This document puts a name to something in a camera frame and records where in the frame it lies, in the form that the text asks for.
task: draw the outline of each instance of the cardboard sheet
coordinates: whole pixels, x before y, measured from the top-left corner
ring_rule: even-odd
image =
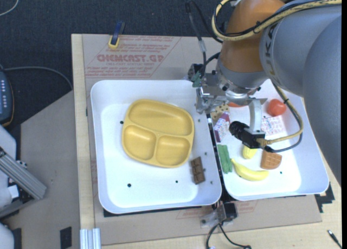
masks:
[[[99,227],[102,244],[119,244],[144,240],[206,234],[200,217],[212,211],[210,206],[105,216],[98,198],[98,176],[90,101],[91,87],[104,79],[183,79],[192,63],[201,63],[202,54],[195,37],[121,36],[117,51],[108,48],[108,35],[84,34],[87,113],[93,179],[95,226]],[[207,57],[217,53],[221,45],[206,38]],[[207,72],[215,67],[212,61]],[[320,222],[314,195],[235,201],[238,217],[226,231]]]

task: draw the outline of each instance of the toy banana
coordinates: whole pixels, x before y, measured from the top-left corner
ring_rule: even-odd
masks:
[[[243,145],[242,155],[245,159],[251,159],[258,149],[250,149],[249,147]]]
[[[261,181],[265,179],[269,175],[269,171],[267,170],[251,170],[242,164],[235,161],[235,159],[231,159],[231,162],[235,166],[236,173],[244,178],[245,180],[249,181]]]

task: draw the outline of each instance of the white tray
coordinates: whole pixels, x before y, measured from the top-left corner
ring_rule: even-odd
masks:
[[[161,168],[131,159],[121,144],[128,107],[153,99],[187,110],[195,127],[189,160]],[[206,116],[195,110],[196,92],[186,80],[102,80],[91,90],[101,205],[115,214],[212,205],[222,188]],[[201,156],[206,181],[193,182],[190,160]]]
[[[301,97],[294,94],[286,92],[286,95],[303,119],[303,139],[294,149],[279,153],[282,155],[282,163],[278,168],[269,170],[269,176],[265,180],[259,182],[247,181],[240,178],[234,168],[232,173],[223,173],[227,192],[237,200],[246,201],[270,197],[319,194],[326,191],[329,186],[322,156],[307,119],[303,101]],[[267,118],[271,117],[266,112],[268,102],[274,98],[281,100],[270,80],[267,80],[261,86],[261,90],[255,94],[255,97],[268,99],[262,106],[263,117]],[[249,108],[231,107],[230,119],[231,122],[237,120],[249,125]],[[298,124],[289,109],[283,115],[278,116],[278,119],[281,124],[280,128],[282,127],[282,133],[266,135],[266,139],[275,139],[298,131]],[[270,146],[274,149],[286,148],[297,140],[298,138],[294,138]],[[258,150],[252,159],[244,159],[242,157],[243,145],[240,140],[228,134],[220,144],[228,146],[230,157],[237,162],[253,170],[261,170],[262,150]]]

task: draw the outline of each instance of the black carpet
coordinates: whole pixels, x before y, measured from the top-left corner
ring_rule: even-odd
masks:
[[[187,0],[0,0],[0,65],[39,66],[57,70],[72,81],[71,34],[112,34],[118,20],[124,34],[195,36],[185,12]],[[206,19],[221,0],[194,0]],[[228,13],[220,13],[228,20]],[[209,36],[202,23],[197,27]],[[6,72],[15,98],[9,129],[70,91],[63,77],[49,71]]]

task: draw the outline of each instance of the yellow cable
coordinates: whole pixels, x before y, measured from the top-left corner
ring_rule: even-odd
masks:
[[[276,85],[275,86],[275,89],[276,91],[279,93],[279,95],[281,96],[281,98],[286,102],[286,104],[288,105],[288,107],[294,112],[294,114],[297,116],[298,118],[298,123],[299,123],[299,130],[294,133],[294,134],[291,134],[291,135],[288,135],[288,136],[284,136],[284,137],[279,137],[279,138],[276,138],[276,139],[273,139],[273,140],[266,140],[266,139],[258,139],[257,141],[263,146],[267,146],[267,145],[271,145],[273,143],[277,143],[277,142],[281,142],[281,141],[284,141],[284,140],[288,140],[288,139],[291,139],[291,138],[294,138],[294,137],[297,137],[299,136],[300,134],[302,134],[303,130],[304,130],[304,123],[303,123],[303,120],[300,116],[300,114],[298,113],[298,111],[295,109],[295,107],[292,105],[292,103],[289,101],[288,97],[285,95],[285,93]]]
[[[321,7],[321,6],[327,6],[327,5],[339,5],[342,4],[342,0],[319,0],[319,1],[311,1],[311,2],[307,2],[307,3],[303,3],[297,6],[294,6],[292,8],[289,8],[281,13],[278,13],[276,15],[274,15],[272,18],[270,18],[268,21],[260,24],[259,26],[255,27],[252,31],[242,34],[242,35],[238,35],[238,36],[228,36],[225,34],[221,34],[216,27],[215,24],[215,18],[217,18],[217,15],[219,13],[219,11],[221,10],[221,8],[229,1],[232,0],[222,0],[218,6],[216,7],[216,11],[214,16],[212,17],[212,30],[215,33],[215,35],[219,38],[221,38],[222,40],[225,41],[238,41],[238,40],[243,40],[246,38],[249,38],[259,32],[261,32],[264,28],[270,26],[271,24],[277,22],[278,20],[293,14],[295,12],[298,11],[302,11],[305,9],[311,9],[311,8],[316,8],[316,7]]]

